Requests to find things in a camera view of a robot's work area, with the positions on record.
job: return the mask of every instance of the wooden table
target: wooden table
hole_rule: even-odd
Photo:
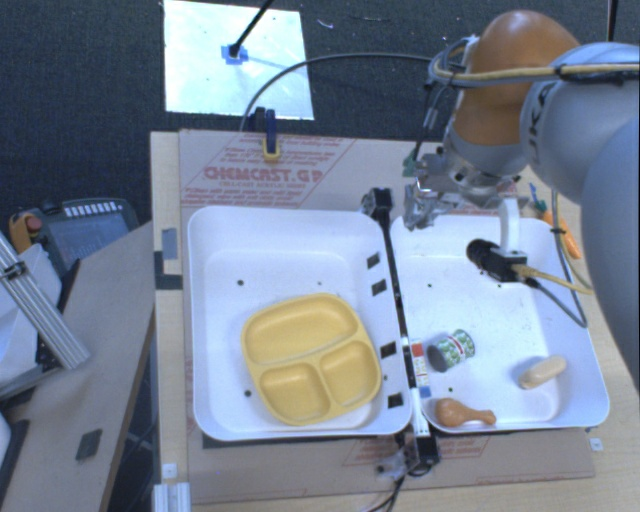
[[[180,225],[177,197],[179,179],[179,139],[175,133],[155,133],[151,138],[152,188],[154,205],[155,251],[162,250],[163,231]],[[400,172],[399,165],[389,172]],[[548,189],[532,175],[524,174],[522,183],[533,182],[541,194]],[[563,217],[581,242],[579,211],[563,203]],[[180,274],[180,255],[164,261],[166,274]],[[509,483],[500,485],[407,490],[401,492],[395,510],[429,510],[460,512],[471,510],[635,510],[640,503],[640,415],[639,400],[631,377],[608,332],[602,313],[593,297],[585,297],[583,307],[589,319],[590,333],[610,396],[608,419],[588,435],[594,447],[595,478],[553,482]],[[175,464],[175,477],[165,483],[188,480],[188,450],[185,421],[185,368],[181,293],[158,290],[156,317],[159,367],[160,459]],[[367,510],[386,497],[385,494],[349,494],[308,498],[250,501],[198,505],[198,512],[215,511],[287,511],[308,512]]]

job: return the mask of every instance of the white tray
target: white tray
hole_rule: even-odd
[[[385,435],[407,425],[411,400],[384,238],[374,221],[356,212],[211,206],[191,217],[187,237],[194,413],[203,432],[233,441]],[[369,268],[374,255],[379,263]],[[373,295],[383,280],[386,291]],[[380,359],[382,385],[371,402],[345,415],[289,426],[262,403],[240,335],[253,313],[318,292],[342,297],[359,315]],[[381,358],[380,347],[392,342],[396,353]],[[402,405],[389,408],[397,394]]]
[[[391,236],[411,339],[437,341],[460,328],[476,345],[473,358],[445,373],[430,371],[431,397],[422,405],[432,424],[470,433],[591,427],[605,420],[609,397],[588,331],[540,291],[500,284],[467,259],[466,247],[476,238],[499,244],[498,218],[444,215],[435,226],[413,232],[398,219]],[[522,219],[520,241],[530,266],[562,276],[547,224]],[[566,288],[541,282],[575,311]],[[538,388],[521,389],[518,375],[552,354],[562,355],[567,369]],[[437,399],[445,397],[491,409],[498,421],[446,428],[434,413]]]

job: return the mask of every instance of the connector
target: connector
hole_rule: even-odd
[[[507,256],[498,252],[500,247],[487,240],[473,240],[467,246],[467,257],[478,268],[484,270],[501,283],[513,283],[520,281],[518,274],[511,268],[512,265],[527,263],[527,257],[522,254]]]

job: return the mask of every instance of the tin can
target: tin can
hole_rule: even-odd
[[[471,336],[462,329],[456,329],[452,335],[429,345],[427,358],[434,370],[446,372],[449,368],[462,363],[476,353]]]

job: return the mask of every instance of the orange object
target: orange object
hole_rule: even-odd
[[[443,398],[436,403],[436,418],[445,427],[459,427],[467,421],[480,420],[488,425],[496,423],[493,411],[477,411],[454,400]]]
[[[549,224],[549,226],[553,227],[553,213],[551,213],[550,210],[545,210],[542,213],[542,220]],[[569,255],[574,260],[579,260],[580,258],[582,258],[582,252],[580,251],[580,247],[578,247],[578,242],[576,242],[576,239],[573,238],[573,235],[571,234],[571,231],[569,231],[567,223],[564,221],[564,219],[560,219],[560,229],[564,231],[562,237],[564,238],[564,243],[567,245],[567,251],[569,252]]]

